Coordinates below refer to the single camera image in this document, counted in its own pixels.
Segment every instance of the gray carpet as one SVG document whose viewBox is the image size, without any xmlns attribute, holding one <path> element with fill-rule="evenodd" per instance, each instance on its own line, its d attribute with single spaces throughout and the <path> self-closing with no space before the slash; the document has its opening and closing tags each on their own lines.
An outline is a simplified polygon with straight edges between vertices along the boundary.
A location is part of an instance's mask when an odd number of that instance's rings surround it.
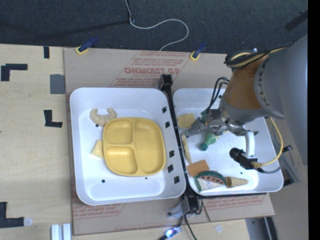
<svg viewBox="0 0 320 240">
<path fill-rule="evenodd" d="M 75 47 L 99 37 L 97 48 L 159 50 L 186 28 L 167 22 L 150 30 L 129 24 L 125 0 L 1 0 L 0 43 Z M 137 26 L 166 19 L 188 26 L 186 40 L 165 51 L 261 51 L 308 33 L 308 0 L 128 0 Z"/>
</svg>

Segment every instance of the white cable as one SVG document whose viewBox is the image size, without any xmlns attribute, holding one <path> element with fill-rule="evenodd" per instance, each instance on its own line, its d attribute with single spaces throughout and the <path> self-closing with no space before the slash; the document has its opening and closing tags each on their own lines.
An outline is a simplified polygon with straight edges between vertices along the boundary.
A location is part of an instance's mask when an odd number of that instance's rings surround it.
<svg viewBox="0 0 320 240">
<path fill-rule="evenodd" d="M 165 22 L 179 22 L 179 23 L 181 23 L 181 24 L 183 24 L 183 25 L 185 26 L 185 28 L 186 28 L 186 35 L 184 36 L 184 38 L 182 38 L 182 39 L 180 39 L 180 40 L 177 40 L 177 41 L 174 41 L 174 42 L 170 42 L 170 43 L 164 45 L 164 46 L 160 49 L 160 51 L 162 51 L 165 47 L 170 46 L 170 45 L 173 45 L 173 44 L 176 44 L 176 43 L 179 43 L 179 42 L 185 40 L 185 39 L 188 37 L 188 35 L 189 35 L 189 28 L 188 28 L 187 24 L 185 24 L 182 20 L 176 19 L 176 18 L 166 19 L 166 20 L 164 20 L 164 21 L 159 22 L 158 24 L 155 24 L 155 25 L 149 26 L 149 27 L 136 26 L 136 25 L 132 22 L 132 19 L 131 19 L 131 11 L 130 11 L 130 8 L 129 8 L 128 1 L 127 1 L 127 0 L 124 0 L 124 1 L 125 1 L 126 8 L 127 8 L 127 10 L 128 10 L 128 13 L 129 13 L 129 21 L 130 21 L 130 24 L 131 24 L 133 27 L 137 28 L 137 29 L 140 29 L 140 30 L 150 30 L 150 29 L 153 29 L 153 28 L 155 28 L 155 27 L 157 27 L 157 26 L 159 26 L 159 25 L 161 25 L 161 24 L 163 24 L 163 23 L 165 23 Z"/>
</svg>

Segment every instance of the yellow plate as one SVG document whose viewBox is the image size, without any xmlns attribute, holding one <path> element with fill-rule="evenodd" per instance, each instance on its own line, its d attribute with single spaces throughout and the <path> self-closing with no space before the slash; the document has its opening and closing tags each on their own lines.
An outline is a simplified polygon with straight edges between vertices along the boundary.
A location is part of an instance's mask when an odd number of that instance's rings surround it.
<svg viewBox="0 0 320 240">
<path fill-rule="evenodd" d="M 152 120 L 120 117 L 103 129 L 103 153 L 108 168 L 123 176 L 148 176 L 160 172 L 166 163 L 164 138 Z"/>
</svg>

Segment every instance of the black cable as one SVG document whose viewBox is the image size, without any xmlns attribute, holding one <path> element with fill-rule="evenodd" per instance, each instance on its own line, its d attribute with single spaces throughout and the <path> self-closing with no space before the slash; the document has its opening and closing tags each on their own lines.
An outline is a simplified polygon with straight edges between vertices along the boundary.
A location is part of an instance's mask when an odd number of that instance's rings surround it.
<svg viewBox="0 0 320 240">
<path fill-rule="evenodd" d="M 258 169 L 256 169 L 256 170 L 257 170 L 259 173 L 263 173 L 263 174 L 274 174 L 274 173 L 280 171 L 281 168 L 282 168 L 283 161 L 284 161 L 283 154 L 280 156 L 279 160 L 280 160 L 280 165 L 279 165 L 279 167 L 278 167 L 277 169 L 275 169 L 275 170 L 268 171 L 268 170 L 264 170 L 264 169 L 262 169 L 262 168 L 258 168 Z"/>
<path fill-rule="evenodd" d="M 200 210 L 199 211 L 195 211 L 194 213 L 196 215 L 200 215 L 203 209 L 204 209 L 204 201 L 201 200 Z"/>
<path fill-rule="evenodd" d="M 229 57 L 228 55 L 225 57 L 225 61 L 224 63 L 226 64 L 227 67 L 229 68 L 235 68 L 235 69 L 238 69 L 238 70 L 241 70 L 243 69 L 244 67 L 246 67 L 247 65 L 249 65 L 250 63 L 252 62 L 255 62 L 259 59 L 261 59 L 263 56 L 266 56 L 268 54 L 271 54 L 277 50 L 283 50 L 283 49 L 286 49 L 286 48 L 289 48 L 291 47 L 292 45 L 294 44 L 294 41 L 293 42 L 290 42 L 290 43 L 286 43 L 286 44 L 282 44 L 282 45 L 278 45 L 276 47 L 273 47 L 271 49 L 266 49 L 265 51 L 263 52 L 260 52 L 260 53 L 256 53 L 256 52 L 253 52 L 251 54 L 244 54 L 242 56 L 239 56 L 237 58 L 234 58 L 234 56 L 232 57 Z"/>
<path fill-rule="evenodd" d="M 178 224 L 175 226 L 175 228 L 178 228 L 182 225 L 182 222 L 184 221 L 184 217 L 181 216 L 179 221 L 178 221 Z M 159 240 L 165 240 L 165 239 L 168 239 L 167 235 L 163 235 L 162 237 L 159 238 Z"/>
<path fill-rule="evenodd" d="M 189 230 L 190 230 L 190 233 L 191 233 L 191 235 L 193 236 L 194 240 L 197 240 L 194 232 L 192 231 L 192 229 L 191 229 L 191 227 L 190 227 L 190 225 L 189 225 L 189 223 L 188 223 L 187 214 L 184 215 L 184 220 L 185 220 L 185 223 L 186 223 L 186 225 L 188 226 L 188 228 L 189 228 Z"/>
<path fill-rule="evenodd" d="M 229 83 L 229 80 L 226 78 L 226 77 L 219 77 L 215 84 L 214 84 L 214 89 L 213 89 L 213 93 L 212 93 L 212 96 L 211 96 L 211 99 L 210 99 L 210 103 L 209 103 L 209 106 L 205 109 L 206 113 L 209 113 L 209 110 L 211 109 L 212 105 L 215 103 L 216 99 L 218 98 L 219 96 L 219 92 L 220 92 L 220 89 L 222 87 L 223 84 L 227 85 Z"/>
</svg>

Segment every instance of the wooden table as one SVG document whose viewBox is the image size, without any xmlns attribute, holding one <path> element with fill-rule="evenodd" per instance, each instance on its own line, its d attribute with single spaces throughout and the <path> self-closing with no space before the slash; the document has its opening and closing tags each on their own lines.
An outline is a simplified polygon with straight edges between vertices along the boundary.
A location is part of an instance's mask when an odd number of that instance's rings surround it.
<svg viewBox="0 0 320 240">
<path fill-rule="evenodd" d="M 0 45 L 0 65 L 27 64 L 0 82 L 0 202 L 7 218 L 31 218 L 32 224 L 1 228 L 0 239 L 50 239 L 53 224 L 72 223 L 66 96 L 51 94 L 50 75 L 64 75 L 62 47 Z M 62 127 L 46 127 L 44 110 Z M 197 239 L 249 240 L 246 221 L 192 224 Z M 174 239 L 192 239 L 187 226 Z M 167 228 L 73 236 L 72 239 L 158 239 Z"/>
</svg>

